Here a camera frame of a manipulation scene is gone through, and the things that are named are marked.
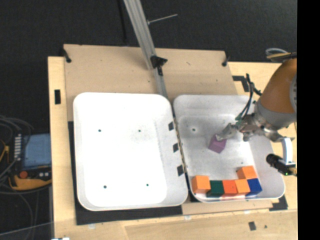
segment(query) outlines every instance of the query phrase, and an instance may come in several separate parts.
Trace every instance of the wooden table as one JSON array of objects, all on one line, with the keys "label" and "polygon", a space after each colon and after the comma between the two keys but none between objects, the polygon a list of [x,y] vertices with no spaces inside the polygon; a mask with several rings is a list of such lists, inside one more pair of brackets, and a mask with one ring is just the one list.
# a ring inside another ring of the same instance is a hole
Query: wooden table
[{"label": "wooden table", "polygon": [[[48,58],[55,237],[71,240],[298,239],[297,178],[293,176],[284,178],[288,209],[270,211],[279,203],[278,199],[210,205],[187,201],[182,205],[183,215],[179,216],[77,225],[67,124],[72,120],[72,100],[84,90],[123,93],[156,93],[157,90],[152,72],[144,69],[140,48],[67,44],[64,49],[72,64],[67,64],[64,57]],[[184,93],[247,95],[241,82],[233,81],[233,76],[246,73],[257,89],[263,91],[280,65],[229,62],[227,67],[221,67],[225,59],[223,51],[157,49],[157,55],[168,59],[163,72],[170,101]],[[103,78],[96,72],[108,77]],[[297,136],[294,125],[280,133]],[[282,154],[280,143],[273,143],[272,147],[275,154]],[[293,153],[296,161],[297,139],[293,141]]]}]

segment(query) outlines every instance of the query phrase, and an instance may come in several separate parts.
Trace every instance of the green cube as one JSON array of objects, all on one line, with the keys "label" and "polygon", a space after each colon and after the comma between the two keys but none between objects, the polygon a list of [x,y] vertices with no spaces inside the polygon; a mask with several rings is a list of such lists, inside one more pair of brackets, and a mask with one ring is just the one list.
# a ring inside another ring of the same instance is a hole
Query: green cube
[{"label": "green cube", "polygon": [[210,180],[210,186],[211,190],[206,193],[208,198],[219,198],[225,193],[222,180]]}]

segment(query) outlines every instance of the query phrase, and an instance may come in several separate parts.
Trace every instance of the empty white tray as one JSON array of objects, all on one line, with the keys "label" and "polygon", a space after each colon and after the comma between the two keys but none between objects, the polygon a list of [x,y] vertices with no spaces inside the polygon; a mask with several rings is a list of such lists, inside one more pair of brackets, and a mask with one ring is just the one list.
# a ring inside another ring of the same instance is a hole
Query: empty white tray
[{"label": "empty white tray", "polygon": [[[213,135],[221,133],[228,123],[234,124],[249,97],[245,95],[181,95],[173,103],[177,129],[182,145],[189,182],[196,175],[210,180],[235,180],[236,170],[244,166],[255,167],[262,192],[246,199],[276,199],[285,193],[282,175],[266,162],[273,153],[271,142],[264,136],[254,136],[248,142],[237,132],[228,139],[225,149],[216,153],[208,149]],[[253,112],[251,104],[249,113]],[[225,199],[194,194],[201,202]]]},{"label": "empty white tray", "polygon": [[78,200],[91,211],[178,206],[188,196],[172,107],[158,94],[73,102]]}]

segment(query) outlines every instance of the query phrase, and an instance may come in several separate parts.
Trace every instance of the red-orange cube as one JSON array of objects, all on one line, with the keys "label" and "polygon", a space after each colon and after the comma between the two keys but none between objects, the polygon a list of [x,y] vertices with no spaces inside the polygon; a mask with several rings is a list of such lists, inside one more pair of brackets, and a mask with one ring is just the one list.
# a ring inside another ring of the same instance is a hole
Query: red-orange cube
[{"label": "red-orange cube", "polygon": [[237,196],[245,196],[246,194],[250,193],[250,186],[246,179],[236,179],[235,185],[238,192]]},{"label": "red-orange cube", "polygon": [[222,181],[224,194],[222,197],[234,197],[238,191],[234,179],[225,179]]},{"label": "red-orange cube", "polygon": [[196,175],[191,184],[192,191],[196,194],[205,194],[211,189],[209,176],[206,175]]},{"label": "red-orange cube", "polygon": [[236,174],[238,175],[239,179],[256,179],[258,178],[258,175],[256,173],[255,168],[253,165],[244,166],[236,171]]}]

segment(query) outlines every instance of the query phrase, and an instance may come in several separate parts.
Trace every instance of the cube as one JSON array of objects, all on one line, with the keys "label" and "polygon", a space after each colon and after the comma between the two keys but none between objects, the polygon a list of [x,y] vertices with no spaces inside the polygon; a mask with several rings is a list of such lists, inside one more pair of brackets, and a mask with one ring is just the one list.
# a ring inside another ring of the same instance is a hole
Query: cube
[{"label": "cube", "polygon": [[225,193],[222,180],[210,180],[210,188],[206,193],[208,198],[219,198]]},{"label": "cube", "polygon": [[237,196],[245,196],[246,194],[250,193],[248,180],[243,178],[236,179],[234,182],[237,190]]},{"label": "cube", "polygon": [[211,189],[209,176],[206,175],[196,175],[191,185],[192,191],[196,194],[205,194]]},{"label": "cube", "polygon": [[213,137],[210,140],[208,149],[220,154],[225,149],[226,142],[226,139],[218,141],[216,135],[213,135]]},{"label": "cube", "polygon": [[250,193],[246,194],[246,197],[255,196],[262,191],[262,187],[258,178],[251,178],[247,181],[250,187]]},{"label": "cube", "polygon": [[248,165],[240,168],[236,171],[236,174],[238,175],[239,179],[249,180],[258,178],[258,175],[253,165]]},{"label": "cube", "polygon": [[222,181],[222,185],[224,190],[222,197],[234,197],[238,193],[234,179],[225,179]]}]

